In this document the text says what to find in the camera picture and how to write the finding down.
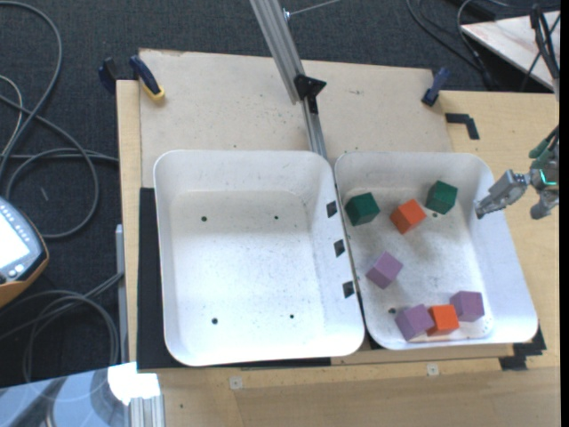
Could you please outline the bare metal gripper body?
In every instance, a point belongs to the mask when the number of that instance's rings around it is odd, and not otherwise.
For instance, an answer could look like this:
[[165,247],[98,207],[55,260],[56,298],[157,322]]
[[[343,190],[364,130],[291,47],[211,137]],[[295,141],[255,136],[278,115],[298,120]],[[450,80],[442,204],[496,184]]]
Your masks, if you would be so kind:
[[556,160],[533,161],[530,166],[530,181],[537,191],[558,192],[559,166]]

